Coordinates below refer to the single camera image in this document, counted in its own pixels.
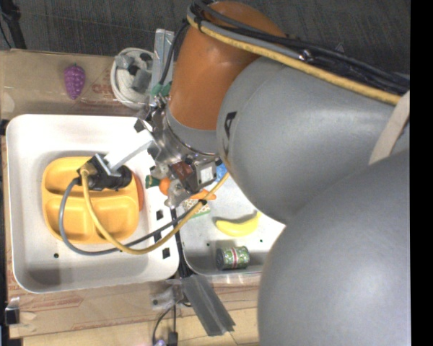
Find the yellow divided plate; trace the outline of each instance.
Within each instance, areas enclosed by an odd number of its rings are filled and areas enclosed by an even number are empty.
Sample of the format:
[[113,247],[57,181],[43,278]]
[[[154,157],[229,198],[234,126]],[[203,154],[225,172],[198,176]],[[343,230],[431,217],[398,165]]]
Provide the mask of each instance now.
[[[45,223],[51,234],[62,241],[58,227],[59,207],[64,191],[77,170],[89,156],[73,156],[52,161],[43,172],[42,202]],[[93,208],[101,224],[117,240],[128,238],[135,232],[139,211],[143,207],[143,190],[137,176],[119,191],[90,191]],[[107,241],[96,229],[83,197],[82,186],[74,186],[66,201],[64,230],[74,244],[104,244]]]

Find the yellow toy banana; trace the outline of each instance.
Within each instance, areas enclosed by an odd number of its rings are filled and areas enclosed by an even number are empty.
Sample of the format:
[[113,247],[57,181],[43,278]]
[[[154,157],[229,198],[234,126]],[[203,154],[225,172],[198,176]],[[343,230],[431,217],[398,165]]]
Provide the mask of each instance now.
[[247,236],[254,232],[258,227],[258,219],[261,217],[261,213],[258,211],[253,218],[242,223],[233,223],[229,221],[216,221],[216,227],[227,234],[228,236],[241,237]]

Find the yellow hose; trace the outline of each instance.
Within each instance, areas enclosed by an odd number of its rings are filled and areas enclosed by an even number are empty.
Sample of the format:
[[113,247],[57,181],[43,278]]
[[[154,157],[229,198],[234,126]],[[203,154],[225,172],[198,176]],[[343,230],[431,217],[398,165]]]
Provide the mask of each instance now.
[[331,84],[335,84],[336,86],[340,86],[344,89],[348,89],[349,91],[356,92],[357,94],[361,94],[372,99],[379,100],[381,102],[386,102],[387,104],[391,105],[396,105],[401,98],[397,94],[390,94],[389,92],[375,89],[373,87],[366,86],[365,84],[360,84],[358,82],[352,81],[351,79],[337,76],[335,74],[332,74],[331,72],[316,68],[303,61],[295,58],[290,58],[289,56],[286,56],[284,54],[276,53],[275,51],[269,50],[267,48],[262,48],[261,46],[257,46],[251,43],[244,43],[242,41],[220,35],[219,33],[211,30],[208,27],[200,26],[199,28],[198,24],[195,23],[191,17],[188,16],[187,18],[189,24],[192,27],[202,31],[210,37],[217,39],[218,41],[222,41],[223,43],[234,46],[235,48],[246,50],[260,56],[265,56],[274,61],[278,61],[279,63],[283,63],[286,66],[298,69],[299,71],[305,72],[306,74],[322,79]]
[[[83,188],[85,203],[87,204],[89,214],[91,215],[93,221],[95,222],[96,228],[99,229],[99,231],[104,236],[104,238],[107,239],[112,245],[117,247],[119,250],[126,252],[127,254],[132,254],[132,255],[147,254],[148,252],[155,250],[157,247],[162,246],[165,242],[167,242],[169,239],[171,239],[181,229],[181,227],[183,227],[185,225],[185,223],[187,221],[189,221],[189,219],[191,219],[191,217],[195,213],[197,213],[202,208],[202,206],[204,205],[201,201],[197,202],[197,204],[195,204],[193,206],[193,208],[189,210],[189,212],[180,221],[180,223],[178,223],[175,226],[175,228],[172,231],[170,231],[163,239],[159,240],[155,244],[153,244],[149,247],[146,247],[144,249],[131,249],[130,247],[123,245],[122,243],[117,241],[114,237],[112,237],[112,235],[108,231],[106,231],[104,226],[101,224],[101,222],[97,218],[95,210],[93,209],[92,201],[89,198],[89,188],[88,188],[89,171],[85,168],[85,166],[83,166],[80,169],[80,176],[82,178],[82,188]],[[205,198],[203,200],[212,196],[223,185],[223,183],[227,180],[228,177],[229,177],[229,173],[226,173],[223,176],[223,178],[221,178],[220,181],[215,185],[215,187],[212,188],[211,191],[205,196]]]

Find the green can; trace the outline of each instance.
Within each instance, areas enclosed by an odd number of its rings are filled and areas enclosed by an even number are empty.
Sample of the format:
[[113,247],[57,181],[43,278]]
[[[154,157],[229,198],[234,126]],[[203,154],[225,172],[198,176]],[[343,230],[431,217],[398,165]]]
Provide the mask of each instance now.
[[247,247],[222,247],[216,249],[216,267],[219,270],[245,269],[250,264]]

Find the black floor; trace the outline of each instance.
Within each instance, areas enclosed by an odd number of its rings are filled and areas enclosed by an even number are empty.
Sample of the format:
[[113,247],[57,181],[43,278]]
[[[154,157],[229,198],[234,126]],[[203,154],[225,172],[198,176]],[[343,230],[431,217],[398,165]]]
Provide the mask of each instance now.
[[[388,71],[410,73],[411,0],[238,0],[285,32]],[[14,0],[30,50],[114,56],[152,49],[156,28],[176,30],[191,0]],[[8,41],[12,41],[2,19]],[[0,50],[8,49],[0,31]],[[0,205],[0,323],[5,302]]]

